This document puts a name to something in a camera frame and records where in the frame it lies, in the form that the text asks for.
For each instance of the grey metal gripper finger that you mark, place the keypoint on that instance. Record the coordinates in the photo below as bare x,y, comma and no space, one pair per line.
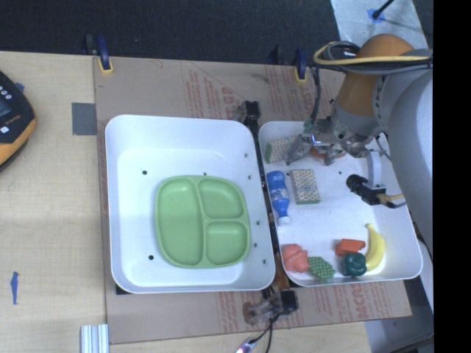
297,149
331,156

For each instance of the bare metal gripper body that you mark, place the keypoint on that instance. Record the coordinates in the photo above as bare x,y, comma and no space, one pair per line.
327,134

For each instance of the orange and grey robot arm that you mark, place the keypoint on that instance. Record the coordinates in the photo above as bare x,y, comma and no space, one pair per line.
404,116

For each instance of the orange round toy food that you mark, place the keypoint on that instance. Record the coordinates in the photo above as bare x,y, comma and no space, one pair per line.
317,153

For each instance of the yellow patterned carton green end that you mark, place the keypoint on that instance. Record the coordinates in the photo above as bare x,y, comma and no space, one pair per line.
279,149

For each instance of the blue plastic bottle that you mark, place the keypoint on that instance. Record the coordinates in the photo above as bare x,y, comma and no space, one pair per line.
278,193

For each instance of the thin black rod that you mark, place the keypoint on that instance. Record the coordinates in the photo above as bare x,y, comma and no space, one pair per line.
265,197

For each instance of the white plastic tray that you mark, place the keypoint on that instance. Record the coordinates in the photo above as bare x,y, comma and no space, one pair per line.
338,215
136,197

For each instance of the orange toy carrot piece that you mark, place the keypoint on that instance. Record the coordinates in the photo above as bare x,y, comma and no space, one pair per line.
349,245

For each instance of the yellow banana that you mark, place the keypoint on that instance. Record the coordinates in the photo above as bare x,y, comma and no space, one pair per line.
377,246

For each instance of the pink toy meat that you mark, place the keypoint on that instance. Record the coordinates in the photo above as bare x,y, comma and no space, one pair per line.
295,257

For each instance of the dark green toy pepper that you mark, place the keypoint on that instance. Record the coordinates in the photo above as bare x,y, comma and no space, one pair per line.
354,264

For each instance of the green patterned toy food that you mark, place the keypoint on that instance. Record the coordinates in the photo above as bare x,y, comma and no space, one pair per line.
322,268

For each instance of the green divided plate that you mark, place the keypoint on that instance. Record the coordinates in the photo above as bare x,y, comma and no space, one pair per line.
180,223

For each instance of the brown cardboard board red print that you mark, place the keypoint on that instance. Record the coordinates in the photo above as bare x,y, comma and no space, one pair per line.
147,86

